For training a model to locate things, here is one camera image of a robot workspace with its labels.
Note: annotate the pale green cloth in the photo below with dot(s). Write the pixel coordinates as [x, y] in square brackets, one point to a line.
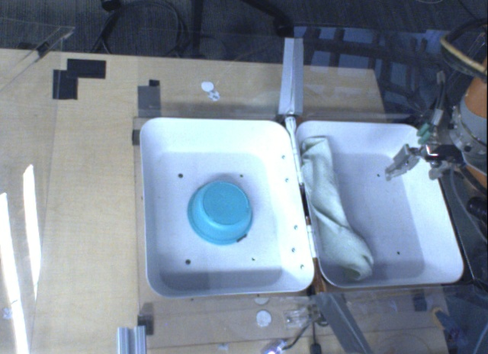
[328, 207]

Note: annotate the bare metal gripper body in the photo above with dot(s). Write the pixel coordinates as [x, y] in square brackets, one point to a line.
[463, 142]

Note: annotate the thin black and white rod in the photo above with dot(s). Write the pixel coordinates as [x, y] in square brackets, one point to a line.
[291, 125]

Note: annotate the white plastic tray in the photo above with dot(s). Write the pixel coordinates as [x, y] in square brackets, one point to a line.
[213, 142]
[389, 223]

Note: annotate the blue bowl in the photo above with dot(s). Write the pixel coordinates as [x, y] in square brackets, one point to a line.
[221, 211]

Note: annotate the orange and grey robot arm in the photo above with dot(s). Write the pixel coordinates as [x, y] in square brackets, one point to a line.
[478, 93]

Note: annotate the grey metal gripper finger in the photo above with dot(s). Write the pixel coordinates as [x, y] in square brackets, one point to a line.
[404, 158]
[440, 169]

